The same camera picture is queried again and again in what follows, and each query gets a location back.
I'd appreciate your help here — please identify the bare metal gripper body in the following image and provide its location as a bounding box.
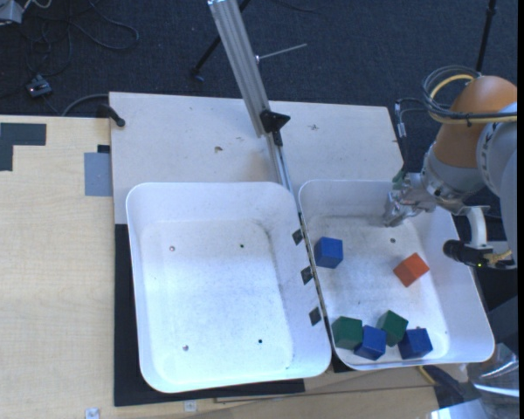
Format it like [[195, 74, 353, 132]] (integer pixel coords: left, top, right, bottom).
[[387, 172, 463, 216]]

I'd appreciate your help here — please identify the orange cube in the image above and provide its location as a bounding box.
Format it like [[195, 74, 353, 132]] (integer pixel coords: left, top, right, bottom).
[[392, 251, 431, 289]]

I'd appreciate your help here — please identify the white plastic tray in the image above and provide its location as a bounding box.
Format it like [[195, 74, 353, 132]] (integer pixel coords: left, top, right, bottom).
[[125, 181, 334, 395], [297, 178, 496, 372]]

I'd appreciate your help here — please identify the blue cube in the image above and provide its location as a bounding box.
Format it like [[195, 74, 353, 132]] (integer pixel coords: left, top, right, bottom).
[[313, 236, 345, 271], [353, 324, 388, 362], [396, 327, 434, 361]]

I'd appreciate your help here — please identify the green cube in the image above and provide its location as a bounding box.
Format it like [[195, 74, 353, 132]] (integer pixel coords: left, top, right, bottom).
[[376, 309, 410, 348], [331, 315, 365, 351]]

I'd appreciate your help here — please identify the thin black and white rod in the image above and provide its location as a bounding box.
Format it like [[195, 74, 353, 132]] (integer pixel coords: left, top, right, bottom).
[[266, 132, 333, 349]]

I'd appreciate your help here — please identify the pale flat board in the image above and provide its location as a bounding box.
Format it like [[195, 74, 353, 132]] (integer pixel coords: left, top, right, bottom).
[[108, 92, 406, 226]]

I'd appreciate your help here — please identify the black cylinder on white bracket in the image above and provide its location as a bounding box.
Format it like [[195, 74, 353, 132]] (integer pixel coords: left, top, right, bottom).
[[442, 205, 495, 270]]

